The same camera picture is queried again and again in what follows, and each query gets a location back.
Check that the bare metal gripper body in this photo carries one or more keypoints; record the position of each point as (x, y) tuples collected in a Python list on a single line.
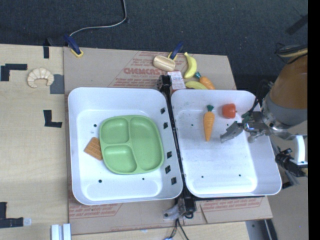
[(260, 124)]

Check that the beige croissant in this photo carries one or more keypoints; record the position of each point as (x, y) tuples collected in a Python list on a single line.
[(40, 75)]

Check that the orange biscuit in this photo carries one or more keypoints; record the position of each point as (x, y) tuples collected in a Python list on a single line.
[(93, 149)]

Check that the brown cardboard board, red print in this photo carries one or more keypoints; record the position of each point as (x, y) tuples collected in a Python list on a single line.
[(105, 66)]

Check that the red tomato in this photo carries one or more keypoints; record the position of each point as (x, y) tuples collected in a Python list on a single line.
[(228, 111)]

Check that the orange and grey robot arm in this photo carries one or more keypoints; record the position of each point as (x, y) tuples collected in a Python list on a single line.
[(290, 84)]

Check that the green divided plate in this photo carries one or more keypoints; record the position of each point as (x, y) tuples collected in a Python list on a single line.
[(140, 139)]

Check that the black cylinder on white bracket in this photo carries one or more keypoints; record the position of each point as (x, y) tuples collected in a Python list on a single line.
[(290, 162)]

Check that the beige hot dog bun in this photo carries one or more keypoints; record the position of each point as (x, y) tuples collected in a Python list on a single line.
[(164, 62)]

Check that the white and red carton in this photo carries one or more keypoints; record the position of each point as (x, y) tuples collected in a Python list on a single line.
[(177, 80)]

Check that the yellow banana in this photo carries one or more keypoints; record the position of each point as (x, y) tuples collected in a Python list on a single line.
[(192, 66), (196, 85)]

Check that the orange carrot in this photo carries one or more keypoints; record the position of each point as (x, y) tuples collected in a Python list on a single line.
[(207, 82), (209, 124)]

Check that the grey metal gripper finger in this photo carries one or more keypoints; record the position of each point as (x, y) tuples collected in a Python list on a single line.
[(253, 137), (232, 131)]

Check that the white plastic tray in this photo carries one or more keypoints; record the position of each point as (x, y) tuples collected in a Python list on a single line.
[(120, 189), (220, 169)]

